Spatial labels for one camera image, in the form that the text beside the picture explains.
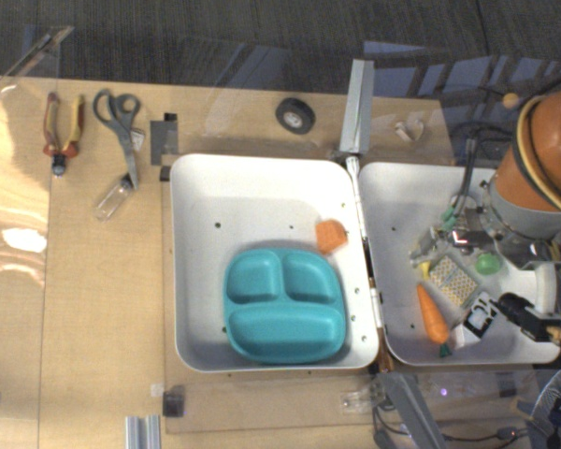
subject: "green object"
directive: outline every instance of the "green object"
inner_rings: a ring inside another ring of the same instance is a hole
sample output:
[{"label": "green object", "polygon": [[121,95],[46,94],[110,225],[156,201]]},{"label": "green object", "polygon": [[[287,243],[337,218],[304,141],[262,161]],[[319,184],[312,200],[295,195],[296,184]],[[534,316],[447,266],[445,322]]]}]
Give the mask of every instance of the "green object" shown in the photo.
[{"label": "green object", "polygon": [[457,223],[457,217],[454,216],[454,215],[451,215],[449,218],[444,220],[444,223],[442,224],[441,229],[443,231],[451,231],[453,229],[453,227],[455,226],[455,223]]},{"label": "green object", "polygon": [[455,208],[450,206],[448,209],[445,210],[445,212],[443,212],[440,215],[440,219],[443,222],[446,222],[447,220],[449,220],[452,216],[453,216],[453,212],[455,211]]},{"label": "green object", "polygon": [[476,260],[476,271],[483,276],[490,276],[501,269],[501,260],[496,254],[482,253]]},{"label": "green object", "polygon": [[448,355],[451,355],[451,350],[446,343],[440,345],[439,355],[440,357],[447,357]]}]

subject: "orange object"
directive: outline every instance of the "orange object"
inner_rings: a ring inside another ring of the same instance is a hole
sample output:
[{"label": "orange object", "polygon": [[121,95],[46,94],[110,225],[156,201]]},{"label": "orange object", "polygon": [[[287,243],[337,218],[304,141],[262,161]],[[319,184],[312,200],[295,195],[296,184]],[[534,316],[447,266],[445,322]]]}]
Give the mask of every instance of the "orange object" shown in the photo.
[{"label": "orange object", "polygon": [[337,220],[324,220],[316,225],[316,241],[322,254],[329,254],[347,242],[347,233]]},{"label": "orange object", "polygon": [[[527,149],[529,164],[534,172],[544,180],[550,180],[561,193],[561,92],[540,101],[534,114],[528,115],[522,124],[523,134],[519,144]],[[513,205],[530,210],[558,211],[527,183],[515,163],[511,148],[496,171],[495,182],[498,193]]]},{"label": "orange object", "polygon": [[436,344],[444,344],[449,339],[449,327],[432,297],[418,284],[418,299],[428,338]]}]

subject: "metal bracket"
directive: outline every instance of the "metal bracket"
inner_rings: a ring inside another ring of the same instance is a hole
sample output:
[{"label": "metal bracket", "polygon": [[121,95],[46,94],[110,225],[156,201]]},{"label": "metal bracket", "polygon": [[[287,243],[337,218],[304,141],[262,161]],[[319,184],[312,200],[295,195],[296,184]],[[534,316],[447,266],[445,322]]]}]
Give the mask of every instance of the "metal bracket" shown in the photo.
[{"label": "metal bracket", "polygon": [[184,414],[185,388],[182,385],[176,385],[163,394],[162,415],[164,417],[183,417]]},{"label": "metal bracket", "polygon": [[398,372],[377,375],[418,447],[446,449],[445,440],[414,377]]},{"label": "metal bracket", "polygon": [[125,427],[126,449],[161,449],[159,415],[149,415],[144,419],[128,416]]},{"label": "metal bracket", "polygon": [[374,62],[353,60],[338,151],[365,154],[370,147]]}]

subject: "gray carpet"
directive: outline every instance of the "gray carpet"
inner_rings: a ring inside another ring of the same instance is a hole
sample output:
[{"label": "gray carpet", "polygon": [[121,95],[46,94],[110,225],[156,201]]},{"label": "gray carpet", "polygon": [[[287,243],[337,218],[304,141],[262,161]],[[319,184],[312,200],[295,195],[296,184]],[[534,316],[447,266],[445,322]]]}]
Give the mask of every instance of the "gray carpet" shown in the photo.
[{"label": "gray carpet", "polygon": [[367,41],[561,62],[561,0],[479,3],[486,41],[475,0],[0,0],[0,73],[30,28],[66,24],[74,79],[244,85],[261,58],[280,68],[251,86],[345,92]]}]

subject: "clear plastic bottle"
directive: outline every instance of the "clear plastic bottle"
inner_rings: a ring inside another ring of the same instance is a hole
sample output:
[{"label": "clear plastic bottle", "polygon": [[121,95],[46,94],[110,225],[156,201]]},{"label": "clear plastic bottle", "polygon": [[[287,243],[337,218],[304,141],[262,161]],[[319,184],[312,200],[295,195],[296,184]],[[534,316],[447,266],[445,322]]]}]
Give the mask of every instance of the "clear plastic bottle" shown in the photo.
[{"label": "clear plastic bottle", "polygon": [[101,221],[107,221],[118,209],[118,207],[134,192],[133,183],[129,175],[124,175],[106,196],[98,203],[93,211],[95,217]]}]

